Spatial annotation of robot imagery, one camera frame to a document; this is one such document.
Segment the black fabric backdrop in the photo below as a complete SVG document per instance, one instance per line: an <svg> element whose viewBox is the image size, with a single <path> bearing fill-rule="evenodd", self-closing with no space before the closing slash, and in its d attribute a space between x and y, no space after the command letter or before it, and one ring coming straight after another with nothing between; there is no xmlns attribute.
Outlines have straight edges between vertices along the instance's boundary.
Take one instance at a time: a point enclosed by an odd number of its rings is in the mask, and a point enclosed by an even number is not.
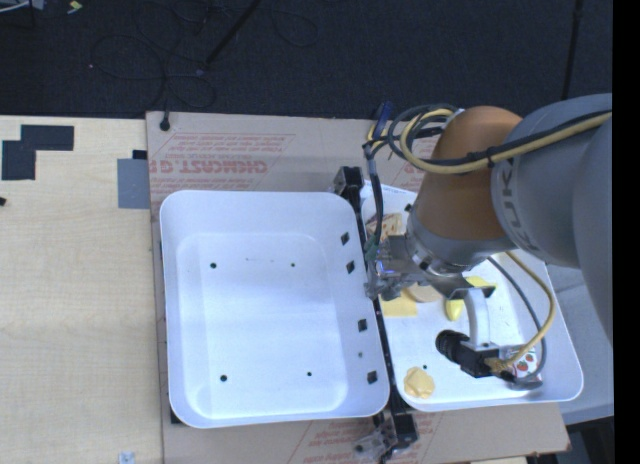
<svg viewBox="0 0 640 464"><path fill-rule="evenodd" d="M0 114L368 118L390 100L526 115L563 94L576 0L263 0L207 67L251 2L4 10ZM613 0L584 0L578 30L569 96L611 92Z"/></svg>

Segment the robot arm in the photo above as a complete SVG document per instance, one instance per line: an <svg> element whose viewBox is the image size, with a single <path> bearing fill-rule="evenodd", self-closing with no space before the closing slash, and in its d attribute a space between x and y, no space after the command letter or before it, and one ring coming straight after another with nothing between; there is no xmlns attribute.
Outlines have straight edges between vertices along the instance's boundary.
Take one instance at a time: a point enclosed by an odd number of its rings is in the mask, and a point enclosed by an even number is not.
<svg viewBox="0 0 640 464"><path fill-rule="evenodd" d="M611 94L561 101L525 118L497 107L450 111L428 161L411 153L411 139L421 131L414 118L398 140L403 157L425 170L424 179L406 233L374 241L375 254L369 250L375 257L368 294L388 300L418 283L446 299L464 299L473 315L465 346L479 352L489 343L482 297L492 289L473 287L463 272L519 248L548 264L581 269L612 340L611 111ZM386 139L395 142L393 127ZM370 160L377 145L365 146ZM447 345L440 347L446 355Z"/></svg>

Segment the white tray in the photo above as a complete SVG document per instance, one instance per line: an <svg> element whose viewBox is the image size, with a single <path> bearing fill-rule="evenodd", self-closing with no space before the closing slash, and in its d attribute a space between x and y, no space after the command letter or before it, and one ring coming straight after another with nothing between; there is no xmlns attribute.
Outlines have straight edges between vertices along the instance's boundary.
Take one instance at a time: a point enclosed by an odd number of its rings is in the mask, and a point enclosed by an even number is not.
<svg viewBox="0 0 640 464"><path fill-rule="evenodd" d="M370 416L389 381L351 206L180 191L160 209L169 397L212 428Z"/></svg>
<svg viewBox="0 0 640 464"><path fill-rule="evenodd" d="M415 201L416 195L386 191L383 197L385 213L402 214L403 225L406 225L408 214L405 207ZM364 201L362 214L365 221L375 214L373 199ZM522 251L517 251L516 254L551 287L543 262ZM510 258L504 255L496 255L494 258L520 285L540 323L544 323L549 310L545 292ZM521 345L533 337L537 329L525 304L511 283L492 264L485 261L465 275L479 277L496 285L494 293L487 299L491 340L494 343L499 346ZM541 372L543 385L530 391L513 390L507 382L496 377L473 378L462 372L459 365L440 354L435 341L442 330L469 334L466 310L463 310L458 320L450 321L445 313L444 298L417 303L415 316L385 316L387 339L400 395L415 409L428 412L573 400L582 391L582 369L555 294L554 301L556 316L545 336L547 359ZM426 369L433 377L435 390L428 399L423 400L405 393L404 377L412 367Z"/></svg>

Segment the orange-brown cylinder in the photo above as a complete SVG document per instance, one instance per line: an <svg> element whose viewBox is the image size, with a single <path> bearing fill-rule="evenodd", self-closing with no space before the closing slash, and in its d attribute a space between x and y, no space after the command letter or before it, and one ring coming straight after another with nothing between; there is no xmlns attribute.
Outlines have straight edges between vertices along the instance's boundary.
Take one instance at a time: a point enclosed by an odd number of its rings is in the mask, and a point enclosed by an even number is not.
<svg viewBox="0 0 640 464"><path fill-rule="evenodd" d="M469 108L447 125L432 158L461 158L498 146L521 119L499 107ZM464 175L425 172L415 210L431 233L444 238L493 240L505 235L491 201L489 168Z"/></svg>

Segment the cardboard sheet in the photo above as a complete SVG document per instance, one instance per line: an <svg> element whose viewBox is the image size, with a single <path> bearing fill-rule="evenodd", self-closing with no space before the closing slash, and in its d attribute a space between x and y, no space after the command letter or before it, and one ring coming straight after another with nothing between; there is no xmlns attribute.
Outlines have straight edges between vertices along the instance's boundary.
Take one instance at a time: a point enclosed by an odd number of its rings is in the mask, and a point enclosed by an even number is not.
<svg viewBox="0 0 640 464"><path fill-rule="evenodd" d="M368 418L198 430L172 423L167 393L166 326L158 210L172 192L197 190L328 191L342 166L365 166L361 145L371 121L275 116L147 114L162 430L167 464L363 463L353 442L373 430ZM434 140L415 151L429 156ZM381 181L417 192L422 173L380 152ZM398 464L486 460L566 451L556 404L415 413L420 439Z"/></svg>

